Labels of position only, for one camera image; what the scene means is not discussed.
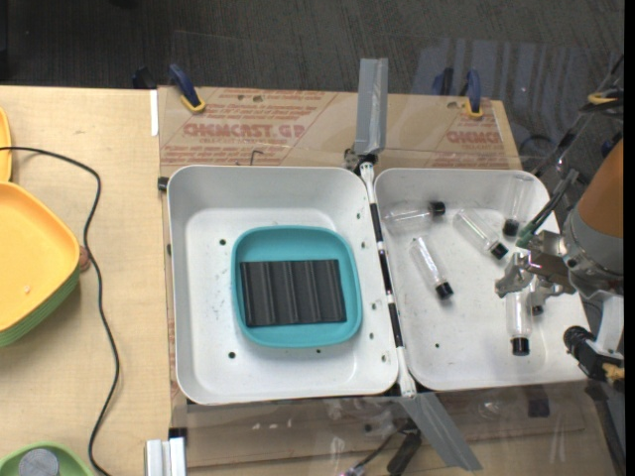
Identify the black ribbed insert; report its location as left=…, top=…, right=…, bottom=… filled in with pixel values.
left=239, top=258, right=348, bottom=328

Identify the clear plastic bottle black cap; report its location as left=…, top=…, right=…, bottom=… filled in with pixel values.
left=383, top=199, right=447, bottom=233
left=501, top=173, right=536, bottom=238
left=505, top=289, right=535, bottom=357
left=451, top=208, right=510, bottom=261
left=407, top=235, right=455, bottom=301

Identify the white plastic tray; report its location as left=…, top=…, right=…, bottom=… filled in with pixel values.
left=166, top=164, right=401, bottom=407
left=372, top=167, right=592, bottom=393

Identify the thin black and white rod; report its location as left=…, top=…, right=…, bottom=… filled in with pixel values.
left=357, top=161, right=418, bottom=399

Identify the teal plate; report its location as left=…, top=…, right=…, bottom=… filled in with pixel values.
left=230, top=224, right=364, bottom=350

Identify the grey cylinder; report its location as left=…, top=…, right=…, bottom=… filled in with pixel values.
left=17, top=447, right=62, bottom=476

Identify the black cylinder on white bracket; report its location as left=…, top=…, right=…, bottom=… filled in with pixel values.
left=563, top=293, right=625, bottom=382

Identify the yellow plate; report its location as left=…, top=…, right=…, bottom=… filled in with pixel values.
left=0, top=180, right=82, bottom=334

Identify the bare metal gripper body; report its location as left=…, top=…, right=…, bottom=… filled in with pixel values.
left=524, top=229, right=579, bottom=293

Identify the brown cardboard board red print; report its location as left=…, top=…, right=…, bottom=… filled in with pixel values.
left=157, top=84, right=599, bottom=469

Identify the green plate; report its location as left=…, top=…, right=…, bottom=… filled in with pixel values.
left=0, top=441, right=96, bottom=476
left=0, top=264, right=82, bottom=350

